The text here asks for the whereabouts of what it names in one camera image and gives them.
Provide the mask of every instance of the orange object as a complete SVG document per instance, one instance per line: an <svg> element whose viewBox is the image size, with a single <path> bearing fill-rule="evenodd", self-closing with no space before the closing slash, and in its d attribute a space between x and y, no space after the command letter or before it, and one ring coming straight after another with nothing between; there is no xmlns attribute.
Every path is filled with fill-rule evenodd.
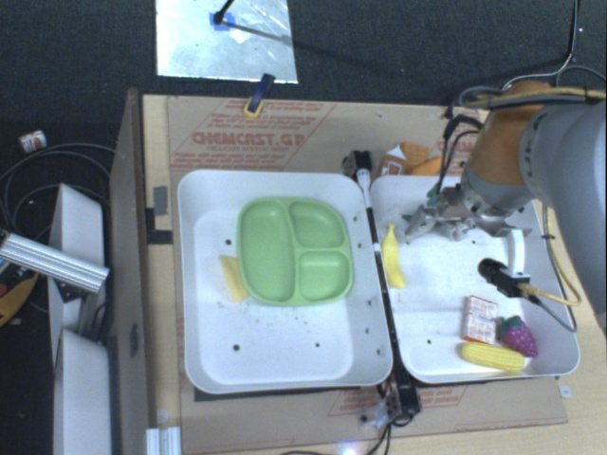
<svg viewBox="0 0 607 455"><path fill-rule="evenodd" d="M382 175L406 175L415 165L428 158L428 147L403 141L394 147L383 158Z"/></svg>
<svg viewBox="0 0 607 455"><path fill-rule="evenodd" d="M504 96L549 87L545 82L521 81L508 89ZM493 184L524 184L519 165L519 144L527 123L541 109L541 105L533 104L492 111L470 155L472 171Z"/></svg>
<svg viewBox="0 0 607 455"><path fill-rule="evenodd" d="M440 173L441 157L436 156L414 167L411 167L407 175L438 175Z"/></svg>

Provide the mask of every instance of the yellow banana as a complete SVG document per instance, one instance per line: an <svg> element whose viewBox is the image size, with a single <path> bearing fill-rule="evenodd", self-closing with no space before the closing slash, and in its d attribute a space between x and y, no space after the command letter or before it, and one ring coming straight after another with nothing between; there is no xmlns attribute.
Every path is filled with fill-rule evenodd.
<svg viewBox="0 0 607 455"><path fill-rule="evenodd" d="M398 242L396 241L394 224L388 225L388 233L381 242L381 256L383 257L388 284L394 288L404 288L405 275L400 269L400 261L398 260Z"/></svg>

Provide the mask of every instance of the small box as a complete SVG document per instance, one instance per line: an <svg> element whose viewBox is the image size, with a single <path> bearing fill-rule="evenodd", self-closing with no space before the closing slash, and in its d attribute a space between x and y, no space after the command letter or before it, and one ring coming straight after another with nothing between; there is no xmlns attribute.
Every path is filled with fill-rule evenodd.
<svg viewBox="0 0 607 455"><path fill-rule="evenodd" d="M497 304L470 296L466 299L462 338L471 342L495 343Z"/></svg>

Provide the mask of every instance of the cardboard box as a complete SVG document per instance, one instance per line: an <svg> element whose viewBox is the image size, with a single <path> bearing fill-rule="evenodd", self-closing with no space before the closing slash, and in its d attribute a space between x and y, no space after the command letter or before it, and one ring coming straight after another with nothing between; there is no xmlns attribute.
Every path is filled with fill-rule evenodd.
<svg viewBox="0 0 607 455"><path fill-rule="evenodd" d="M145 453L148 427L181 426L192 455L377 437L360 421L379 400L375 388L196 396L182 362L175 186L200 167L338 173L352 150L370 150L379 165L405 139L437 153L443 109L273 100L251 123L241 117L244 102L144 97L141 127L129 95L112 172L115 451ZM419 394L422 412L395 437L566 422L552 378Z"/></svg>

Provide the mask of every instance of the green divided plate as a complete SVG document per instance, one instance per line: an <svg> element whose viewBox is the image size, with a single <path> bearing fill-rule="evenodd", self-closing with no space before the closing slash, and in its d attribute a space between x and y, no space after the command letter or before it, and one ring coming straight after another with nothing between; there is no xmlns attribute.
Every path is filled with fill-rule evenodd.
<svg viewBox="0 0 607 455"><path fill-rule="evenodd" d="M313 199L249 202L238 217L238 265L248 293L273 305L316 305L343 297L354 272L340 214Z"/></svg>

